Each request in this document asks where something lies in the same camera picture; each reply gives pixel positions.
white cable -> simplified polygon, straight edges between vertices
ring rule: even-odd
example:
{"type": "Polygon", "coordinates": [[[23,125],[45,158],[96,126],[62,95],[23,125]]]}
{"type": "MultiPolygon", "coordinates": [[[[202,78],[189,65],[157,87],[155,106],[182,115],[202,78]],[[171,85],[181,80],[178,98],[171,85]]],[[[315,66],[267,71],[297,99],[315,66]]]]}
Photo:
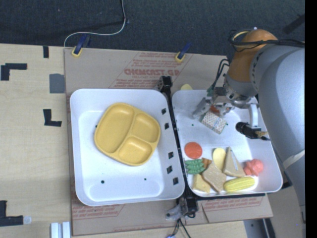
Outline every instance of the white cable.
{"type": "Polygon", "coordinates": [[[298,154],[295,154],[295,155],[288,157],[285,161],[283,161],[284,169],[287,169],[290,165],[297,162],[304,155],[305,155],[305,149],[303,151],[299,152],[298,154]]]}
{"type": "Polygon", "coordinates": [[[121,6],[122,6],[122,12],[123,12],[123,17],[124,17],[124,20],[123,20],[123,24],[122,24],[122,27],[119,31],[115,32],[115,33],[110,33],[110,34],[101,34],[101,33],[93,33],[93,32],[76,32],[76,33],[72,33],[70,35],[68,35],[64,41],[64,47],[66,47],[66,42],[67,40],[75,35],[75,34],[91,34],[91,35],[98,35],[98,36],[111,36],[111,35],[116,35],[118,33],[120,33],[123,29],[124,29],[124,26],[125,26],[125,23],[126,23],[126,16],[125,16],[125,10],[124,10],[124,1],[121,0],[121,6]]]}

yellow plate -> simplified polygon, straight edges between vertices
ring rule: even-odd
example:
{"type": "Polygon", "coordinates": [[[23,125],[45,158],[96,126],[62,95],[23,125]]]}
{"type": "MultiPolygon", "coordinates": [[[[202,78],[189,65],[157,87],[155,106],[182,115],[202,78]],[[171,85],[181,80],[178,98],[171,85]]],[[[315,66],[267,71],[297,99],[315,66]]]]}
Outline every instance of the yellow plate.
{"type": "Polygon", "coordinates": [[[160,125],[152,116],[126,103],[115,103],[99,121],[94,141],[107,156],[139,166],[152,156],[159,137],[160,125]]]}

wooden table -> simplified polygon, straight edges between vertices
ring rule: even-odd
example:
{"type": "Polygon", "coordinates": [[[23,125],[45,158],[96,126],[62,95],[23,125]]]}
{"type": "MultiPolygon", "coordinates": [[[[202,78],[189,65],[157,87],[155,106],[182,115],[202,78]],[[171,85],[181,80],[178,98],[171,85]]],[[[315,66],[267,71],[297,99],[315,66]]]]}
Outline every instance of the wooden table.
{"type": "MultiPolygon", "coordinates": [[[[0,44],[0,64],[27,63],[0,81],[0,200],[7,216],[31,216],[28,225],[0,228],[0,237],[50,237],[50,223],[71,221],[65,94],[50,93],[49,75],[64,74],[63,47],[0,44]],[[61,127],[44,126],[43,109],[61,127]]],[[[246,238],[243,221],[188,226],[191,237],[246,238]]],[[[173,228],[83,236],[92,238],[158,237],[173,228]]],[[[180,228],[177,238],[186,237],[180,228]]]]}

cardboard sheet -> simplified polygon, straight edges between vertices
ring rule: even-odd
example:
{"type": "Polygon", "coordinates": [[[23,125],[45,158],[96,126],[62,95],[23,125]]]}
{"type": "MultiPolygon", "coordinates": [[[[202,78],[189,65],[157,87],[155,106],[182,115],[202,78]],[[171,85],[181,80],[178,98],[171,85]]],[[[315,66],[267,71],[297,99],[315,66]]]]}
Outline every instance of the cardboard sheet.
{"type": "MultiPolygon", "coordinates": [[[[71,176],[72,234],[88,235],[110,232],[173,227],[165,212],[176,200],[90,207],[76,196],[72,162],[72,134],[69,98],[82,88],[152,89],[162,75],[172,77],[172,94],[184,84],[193,89],[207,89],[212,84],[223,56],[186,54],[177,63],[173,53],[84,49],[75,58],[71,49],[64,49],[67,100],[68,144],[71,176]]],[[[199,201],[199,211],[187,225],[228,222],[272,216],[267,196],[199,201]]]]}

black hole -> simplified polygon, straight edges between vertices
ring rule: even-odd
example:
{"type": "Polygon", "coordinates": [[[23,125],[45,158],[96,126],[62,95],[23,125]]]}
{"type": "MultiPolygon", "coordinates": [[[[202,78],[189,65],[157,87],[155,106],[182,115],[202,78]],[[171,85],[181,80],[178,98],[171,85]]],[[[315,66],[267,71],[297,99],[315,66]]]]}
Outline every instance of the black hole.
{"type": "Polygon", "coordinates": [[[167,170],[167,173],[169,174],[170,172],[173,171],[173,168],[172,168],[172,166],[169,166],[166,170],[167,170]]]}
{"type": "Polygon", "coordinates": [[[175,178],[173,179],[173,185],[176,185],[176,184],[178,184],[178,178],[177,178],[177,177],[175,177],[175,178]]]}

